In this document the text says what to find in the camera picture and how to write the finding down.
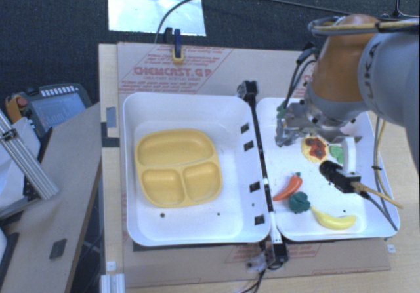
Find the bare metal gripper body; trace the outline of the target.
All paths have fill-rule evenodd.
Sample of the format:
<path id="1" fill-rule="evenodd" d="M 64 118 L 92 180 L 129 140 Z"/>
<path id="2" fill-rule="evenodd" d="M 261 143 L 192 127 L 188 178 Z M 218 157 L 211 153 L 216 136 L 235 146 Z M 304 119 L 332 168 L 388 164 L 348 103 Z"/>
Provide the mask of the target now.
<path id="1" fill-rule="evenodd" d="M 343 136 L 341 129 L 348 123 L 324 115 L 312 102 L 289 104 L 283 119 L 283 131 L 290 136 Z"/>

